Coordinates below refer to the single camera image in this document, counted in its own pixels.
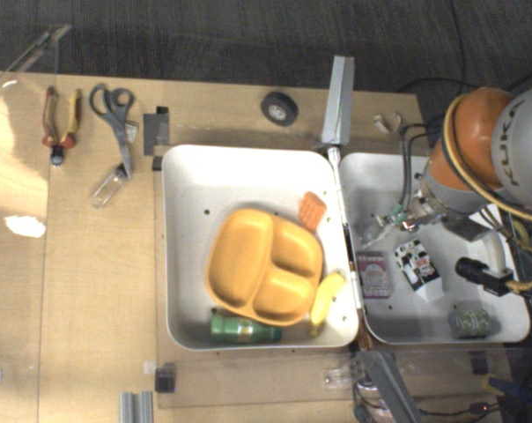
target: pliers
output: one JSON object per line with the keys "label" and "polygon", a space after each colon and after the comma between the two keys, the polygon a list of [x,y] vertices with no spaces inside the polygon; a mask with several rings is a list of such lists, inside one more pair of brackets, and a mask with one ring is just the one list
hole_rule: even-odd
{"label": "pliers", "polygon": [[76,145],[75,134],[80,122],[80,101],[82,94],[79,89],[72,94],[70,100],[70,121],[60,142],[56,136],[55,128],[56,98],[56,90],[53,86],[50,86],[47,89],[45,108],[43,109],[43,129],[45,130],[43,144],[51,150],[51,163],[59,167],[63,163],[64,149],[71,149]]}

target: yellow plastic tray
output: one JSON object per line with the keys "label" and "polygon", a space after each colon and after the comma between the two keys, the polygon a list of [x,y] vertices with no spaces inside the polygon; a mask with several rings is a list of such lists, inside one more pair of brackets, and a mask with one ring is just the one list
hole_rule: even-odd
{"label": "yellow plastic tray", "polygon": [[303,227],[242,209],[219,229],[205,284],[213,299],[235,314],[288,326],[313,305],[322,261],[321,244]]}

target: yellow banana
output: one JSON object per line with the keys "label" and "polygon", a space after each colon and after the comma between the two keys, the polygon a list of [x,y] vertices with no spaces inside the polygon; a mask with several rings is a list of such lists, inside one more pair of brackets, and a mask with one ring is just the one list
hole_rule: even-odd
{"label": "yellow banana", "polygon": [[327,317],[333,297],[343,284],[344,276],[339,271],[331,272],[319,284],[315,301],[309,312],[311,320],[310,335],[314,337],[317,335],[319,326],[321,326],[322,322],[325,321],[325,318]]}

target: scissor handle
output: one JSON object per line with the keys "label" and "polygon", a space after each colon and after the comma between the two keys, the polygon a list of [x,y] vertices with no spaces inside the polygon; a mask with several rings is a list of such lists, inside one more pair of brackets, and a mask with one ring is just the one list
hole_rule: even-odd
{"label": "scissor handle", "polygon": [[[99,111],[97,108],[96,108],[96,104],[93,102],[94,100],[94,97],[95,95],[98,93],[98,91],[101,91],[102,92],[102,100],[104,102],[104,106],[106,107],[106,111]],[[103,118],[109,111],[110,111],[110,108],[109,106],[107,105],[107,100],[106,100],[106,94],[107,94],[107,89],[106,89],[106,86],[103,85],[103,84],[99,84],[99,85],[96,85],[91,91],[90,91],[90,97],[88,99],[89,103],[90,103],[90,108],[92,109],[92,111],[98,115],[99,117]]]}
{"label": "scissor handle", "polygon": [[[96,104],[94,103],[95,95],[99,91],[102,91],[102,101],[106,111],[100,111],[96,108]],[[122,96],[125,96],[124,103],[120,103],[120,98]],[[100,83],[90,92],[89,102],[92,111],[102,119],[106,119],[109,115],[114,115],[117,120],[124,124],[127,112],[129,111],[129,108],[131,108],[131,105],[133,105],[134,99],[135,97],[129,89],[118,88],[109,92],[106,86]]]}
{"label": "scissor handle", "polygon": [[[125,99],[120,102],[122,96],[125,96]],[[133,100],[135,97],[129,89],[117,88],[109,93],[109,105],[112,109],[112,112],[117,116],[117,119],[125,123],[125,118],[127,117],[127,112],[131,105],[133,105]]]}

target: white container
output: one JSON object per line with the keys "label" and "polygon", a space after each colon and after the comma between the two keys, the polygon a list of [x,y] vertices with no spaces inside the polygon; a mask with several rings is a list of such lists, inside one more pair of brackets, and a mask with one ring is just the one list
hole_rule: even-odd
{"label": "white container", "polygon": [[358,331],[351,278],[330,306],[318,337],[309,321],[284,328],[272,345],[224,345],[210,337],[211,310],[218,304],[205,287],[211,247],[224,219],[235,210],[256,208],[299,223],[299,201],[313,191],[327,205],[317,227],[327,271],[348,270],[348,256],[329,163],[319,154],[235,147],[180,145],[162,164],[166,218],[166,310],[168,330],[181,346],[194,350],[264,347],[336,347]]}
{"label": "white container", "polygon": [[[413,175],[422,173],[427,161],[424,157],[413,157]],[[359,249],[359,233],[370,224],[371,215],[389,214],[397,203],[403,185],[403,163],[398,155],[352,153],[343,158],[340,170],[352,244]],[[416,185],[417,181],[413,180],[413,190]],[[499,217],[496,207],[490,209]],[[483,223],[478,216],[471,218]],[[395,248],[414,238],[423,243],[442,278],[444,296],[437,300],[427,301],[413,293],[395,264]],[[391,281],[389,298],[364,300],[368,329],[380,341],[393,345],[475,343],[475,339],[454,338],[448,325],[453,310],[472,308],[482,308],[491,316],[491,332],[483,341],[516,343],[528,335],[530,318],[525,300],[512,293],[500,298],[494,296],[454,271],[456,261],[462,256],[487,263],[495,271],[502,271],[505,265],[514,270],[509,247],[497,233],[490,232],[482,240],[470,243],[441,224],[434,224],[422,226],[414,234],[394,230],[370,246],[370,250],[386,253]]]}
{"label": "white container", "polygon": [[[422,171],[426,159],[414,158],[413,171]],[[180,145],[165,155],[162,165],[166,218],[166,313],[171,337],[190,350],[260,349],[273,347],[338,347],[350,343],[358,331],[358,312],[349,272],[344,232],[333,171],[319,154],[235,147]],[[355,227],[370,214],[388,214],[402,187],[402,162],[397,155],[352,154],[343,159],[344,200]],[[324,253],[323,274],[347,271],[346,282],[331,305],[319,337],[308,335],[308,319],[284,328],[282,341],[271,345],[224,345],[210,337],[211,311],[218,304],[205,287],[206,265],[218,230],[231,212],[256,208],[299,222],[301,197],[313,191],[327,205],[317,228]],[[431,253],[443,277],[445,296],[427,302],[416,296],[403,274],[395,271],[393,250],[417,237]],[[479,306],[492,319],[488,342],[516,342],[526,337],[529,317],[524,300],[483,292],[454,273],[455,261],[469,256],[493,269],[503,262],[513,268],[507,246],[493,234],[485,241],[467,243],[441,225],[423,227],[416,235],[393,232],[370,250],[386,252],[392,295],[366,300],[367,323],[379,340],[390,344],[467,343],[454,339],[447,316],[457,308]]]}

